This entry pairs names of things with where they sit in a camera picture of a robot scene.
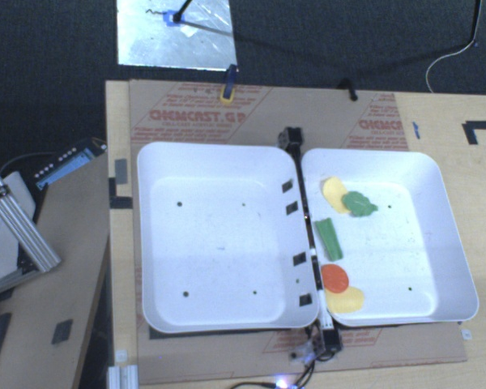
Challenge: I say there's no thin black and white rod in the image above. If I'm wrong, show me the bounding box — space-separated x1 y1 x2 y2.
291 143 334 328

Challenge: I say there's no yellow round toy slice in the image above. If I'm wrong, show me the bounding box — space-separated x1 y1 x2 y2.
326 286 365 314

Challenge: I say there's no orange round toy slice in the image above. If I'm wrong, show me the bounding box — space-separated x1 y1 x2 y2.
321 263 350 294

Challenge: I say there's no yellow oval toy slice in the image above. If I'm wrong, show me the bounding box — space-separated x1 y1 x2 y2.
322 176 351 215

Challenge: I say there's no green toy lettuce leaf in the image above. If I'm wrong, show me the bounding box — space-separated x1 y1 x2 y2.
340 190 379 218

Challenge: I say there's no green rectangular toy piece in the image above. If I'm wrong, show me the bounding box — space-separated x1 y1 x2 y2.
314 217 344 262

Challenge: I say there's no white plastic tray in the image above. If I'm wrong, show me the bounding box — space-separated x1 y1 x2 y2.
136 141 321 335
301 147 480 327

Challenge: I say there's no brown cardboard board red print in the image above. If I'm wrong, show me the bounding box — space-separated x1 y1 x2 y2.
128 79 469 386

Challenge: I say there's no black block with thin wires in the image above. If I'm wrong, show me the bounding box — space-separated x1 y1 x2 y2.
310 327 343 359
277 126 303 149

